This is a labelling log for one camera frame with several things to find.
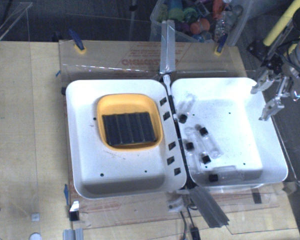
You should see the clear plastic storage bin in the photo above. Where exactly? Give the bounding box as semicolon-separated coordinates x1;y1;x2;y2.
149;0;256;47

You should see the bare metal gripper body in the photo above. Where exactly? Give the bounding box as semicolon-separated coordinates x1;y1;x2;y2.
277;63;300;102

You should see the black ribbed rectangular block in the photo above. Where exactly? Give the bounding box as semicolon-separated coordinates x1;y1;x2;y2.
101;111;158;147

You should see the white plastic tray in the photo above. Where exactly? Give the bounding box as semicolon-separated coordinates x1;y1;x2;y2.
169;77;289;188
65;78;188;200

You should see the yellow plastic bowl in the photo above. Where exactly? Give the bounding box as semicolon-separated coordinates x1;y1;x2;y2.
96;93;164;152

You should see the clear plastic bottle, black cap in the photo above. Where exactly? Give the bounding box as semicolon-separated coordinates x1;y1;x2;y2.
183;126;200;152
188;151;213;176
176;93;198;124
208;165;246;184
194;124;225;160

